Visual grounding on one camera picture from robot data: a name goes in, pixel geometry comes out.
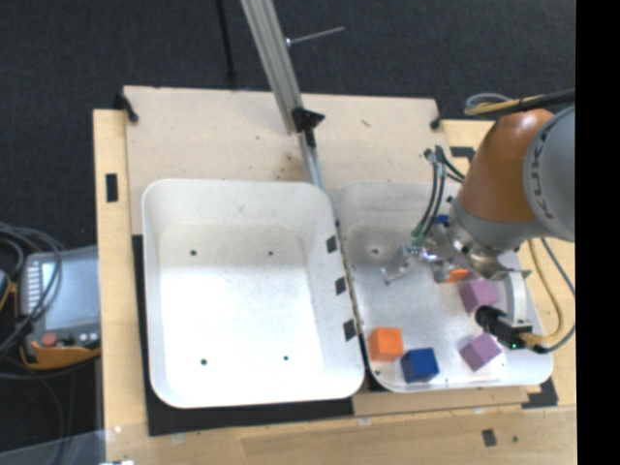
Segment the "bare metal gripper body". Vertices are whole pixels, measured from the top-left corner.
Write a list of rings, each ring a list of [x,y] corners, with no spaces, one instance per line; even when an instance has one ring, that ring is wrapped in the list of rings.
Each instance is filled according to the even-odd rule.
[[[440,259],[454,259],[457,268],[478,276],[500,276],[504,266],[502,250],[487,246],[459,225],[432,224],[428,229],[417,226],[411,233],[413,256],[431,264]]]

